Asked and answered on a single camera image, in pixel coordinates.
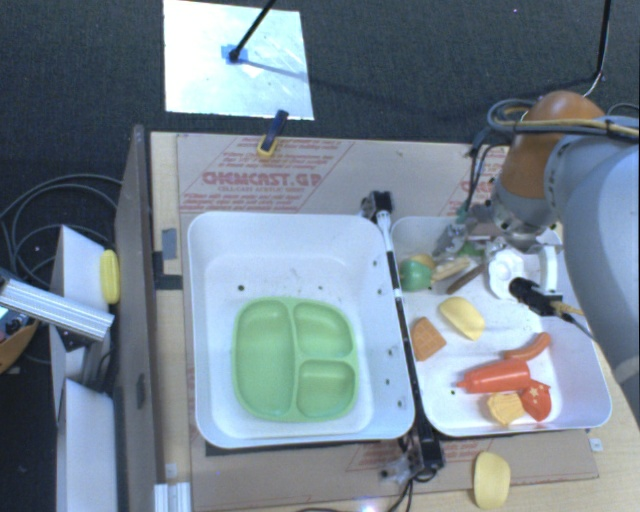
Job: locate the white plastic tray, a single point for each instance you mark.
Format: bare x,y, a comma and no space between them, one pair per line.
560,400
280,250

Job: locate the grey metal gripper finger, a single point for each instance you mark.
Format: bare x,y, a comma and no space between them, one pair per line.
448,242
497,248

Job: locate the small green toy piece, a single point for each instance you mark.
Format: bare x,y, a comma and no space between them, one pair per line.
470,248

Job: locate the brown toy stick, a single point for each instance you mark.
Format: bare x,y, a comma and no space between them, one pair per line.
465,280

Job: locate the green toy apple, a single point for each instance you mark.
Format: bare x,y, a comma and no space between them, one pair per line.
414,277

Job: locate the green divided plate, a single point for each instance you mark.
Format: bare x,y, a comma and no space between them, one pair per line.
270,360

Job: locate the black cylinder on white bracket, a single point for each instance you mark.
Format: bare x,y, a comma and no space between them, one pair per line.
531,293

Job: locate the white toy fried egg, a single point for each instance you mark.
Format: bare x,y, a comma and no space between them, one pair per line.
502,272

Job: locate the orange toy waffle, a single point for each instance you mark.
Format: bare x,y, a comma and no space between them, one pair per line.
427,340

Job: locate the red toy with yellow stars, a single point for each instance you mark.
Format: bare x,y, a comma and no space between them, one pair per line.
537,400

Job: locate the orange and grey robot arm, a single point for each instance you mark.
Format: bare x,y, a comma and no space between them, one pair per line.
590,200

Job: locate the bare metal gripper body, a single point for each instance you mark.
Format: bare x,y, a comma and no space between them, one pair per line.
517,236

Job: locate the brown cardboard board red print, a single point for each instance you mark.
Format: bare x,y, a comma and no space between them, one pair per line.
310,172

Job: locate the orange toy sausage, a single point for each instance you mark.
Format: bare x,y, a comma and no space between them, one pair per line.
530,347

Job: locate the yellow toy shell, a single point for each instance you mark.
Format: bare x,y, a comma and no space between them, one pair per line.
505,409

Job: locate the tan toy biscuit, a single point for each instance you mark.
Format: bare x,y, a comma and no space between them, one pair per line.
450,270

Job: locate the thin black and white rod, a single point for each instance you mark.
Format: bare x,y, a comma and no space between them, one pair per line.
397,295

